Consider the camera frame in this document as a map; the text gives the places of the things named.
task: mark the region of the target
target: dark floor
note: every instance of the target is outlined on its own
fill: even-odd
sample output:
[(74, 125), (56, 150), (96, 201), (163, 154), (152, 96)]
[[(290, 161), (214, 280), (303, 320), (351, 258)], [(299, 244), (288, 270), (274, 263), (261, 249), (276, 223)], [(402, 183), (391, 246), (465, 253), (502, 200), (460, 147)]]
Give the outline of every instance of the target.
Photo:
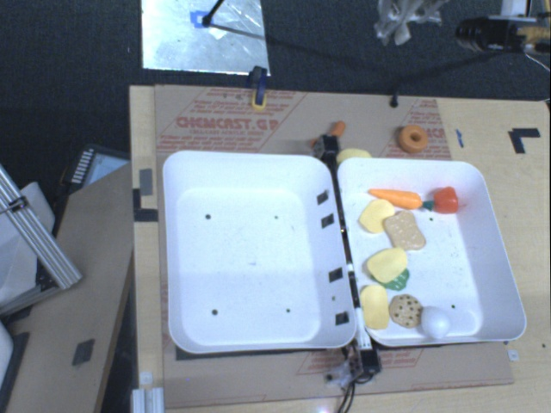
[[(451, 0), (443, 25), (413, 25), (403, 46), (375, 37), (377, 0), (262, 0), (269, 87), (541, 100), (549, 74), (523, 55), (457, 46), (462, 20), (501, 0)], [(53, 201), (88, 143), (129, 151), (128, 87), (243, 86), (244, 77), (141, 68), (140, 0), (0, 0), (0, 163)]]

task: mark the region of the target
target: white egg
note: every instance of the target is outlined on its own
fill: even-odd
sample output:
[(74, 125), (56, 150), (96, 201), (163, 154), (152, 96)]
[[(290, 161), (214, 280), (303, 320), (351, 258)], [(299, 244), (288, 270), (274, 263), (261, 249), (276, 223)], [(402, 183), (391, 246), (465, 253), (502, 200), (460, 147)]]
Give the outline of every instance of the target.
[(439, 340), (448, 334), (451, 328), (451, 321), (442, 309), (427, 306), (421, 312), (421, 327), (426, 335)]

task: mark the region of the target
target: toy donut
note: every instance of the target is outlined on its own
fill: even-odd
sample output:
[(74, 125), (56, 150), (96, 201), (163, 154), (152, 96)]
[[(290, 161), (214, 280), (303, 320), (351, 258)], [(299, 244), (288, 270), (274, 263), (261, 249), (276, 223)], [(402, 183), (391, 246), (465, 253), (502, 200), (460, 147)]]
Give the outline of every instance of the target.
[(399, 133), (398, 144), (403, 151), (419, 153), (429, 144), (429, 137), (420, 126), (405, 126)]

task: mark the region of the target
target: black metal post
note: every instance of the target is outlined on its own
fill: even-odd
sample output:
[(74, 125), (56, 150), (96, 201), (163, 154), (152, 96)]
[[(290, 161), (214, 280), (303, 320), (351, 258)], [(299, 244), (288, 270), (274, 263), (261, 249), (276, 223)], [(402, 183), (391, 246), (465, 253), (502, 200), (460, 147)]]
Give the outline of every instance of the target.
[(205, 28), (208, 28), (213, 20), (214, 14), (216, 14), (216, 11), (220, 7), (221, 4), (223, 4), (224, 0), (218, 0), (213, 6), (213, 8), (210, 10), (210, 12), (205, 15), (201, 21), (202, 25)]

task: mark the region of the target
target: toy tomato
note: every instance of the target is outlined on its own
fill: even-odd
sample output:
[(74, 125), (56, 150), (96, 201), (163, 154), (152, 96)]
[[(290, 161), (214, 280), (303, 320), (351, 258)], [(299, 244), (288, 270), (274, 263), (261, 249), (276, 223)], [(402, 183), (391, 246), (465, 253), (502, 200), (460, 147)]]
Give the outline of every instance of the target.
[(440, 214), (457, 213), (459, 202), (453, 187), (442, 188), (434, 193), (434, 200), (423, 202), (423, 207)]

